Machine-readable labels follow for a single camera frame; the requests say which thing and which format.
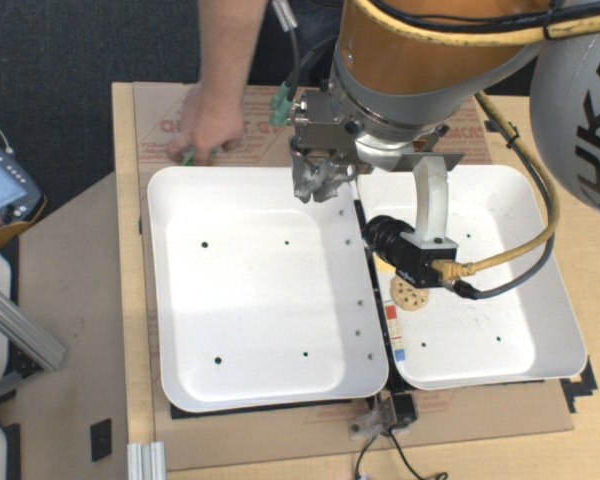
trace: dark jeans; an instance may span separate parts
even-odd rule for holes
[[[343,0],[324,0],[342,3]],[[296,33],[302,58],[311,48],[330,37],[337,36],[340,28],[341,8],[317,5],[308,0],[289,0],[298,21]],[[300,85],[317,86],[329,76],[333,52],[324,55],[303,70]],[[249,83],[255,85],[280,85],[293,66],[291,46],[287,34],[269,5],[260,32]]]

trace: wooden table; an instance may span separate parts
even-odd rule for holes
[[[494,97],[493,101],[532,146],[528,99]],[[140,199],[136,162],[133,84],[113,84],[116,178],[120,234],[122,310],[126,368],[127,417],[130,443],[155,440],[149,368],[142,240],[138,234]],[[487,134],[494,164],[522,170],[501,137]],[[445,444],[406,450],[420,475],[447,471],[462,479],[600,480],[600,214],[559,188],[562,217],[554,255],[587,346],[598,389],[578,398],[575,429],[545,435]],[[171,480],[298,479],[348,480],[353,455],[246,464],[180,471]],[[372,480],[411,478],[395,451],[365,456],[363,471]]]

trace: green object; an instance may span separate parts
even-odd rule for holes
[[[283,82],[280,85],[278,92],[276,92],[275,96],[271,98],[271,101],[269,102],[269,110],[276,110],[288,96],[290,90],[291,87],[289,87],[286,82]]]
[[[213,148],[211,150],[211,156],[215,156],[215,154],[218,152],[218,148]],[[193,161],[193,148],[191,148],[191,151],[189,151],[184,158],[182,159],[182,166],[184,167],[191,167],[196,165],[196,163]]]
[[[293,101],[283,100],[269,116],[269,124],[271,126],[287,126],[291,105],[293,105]]]

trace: person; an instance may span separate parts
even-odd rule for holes
[[[342,1],[289,0],[298,21],[301,56],[337,35]],[[195,165],[210,165],[216,148],[235,149],[245,132],[246,86],[277,86],[290,72],[289,41],[267,3],[198,0],[200,77],[184,99],[179,134],[166,146],[174,161],[193,148]],[[330,57],[319,60],[319,72],[307,70],[302,85],[317,85],[317,78],[325,76]]]

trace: tray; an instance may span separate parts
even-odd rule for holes
[[[289,168],[168,167],[148,185],[162,385],[188,412],[362,398],[388,361],[352,191]]]
[[[476,261],[527,242],[542,219],[527,179],[506,166],[457,166],[449,173],[447,236],[457,260]],[[358,177],[365,216],[390,215],[412,225],[416,192],[410,173],[376,170]],[[526,271],[538,250],[467,278],[478,289],[501,285]],[[534,277],[497,297],[473,301],[430,290],[425,307],[395,308],[393,270],[376,262],[395,364],[420,389],[571,377],[586,351],[553,257]]]

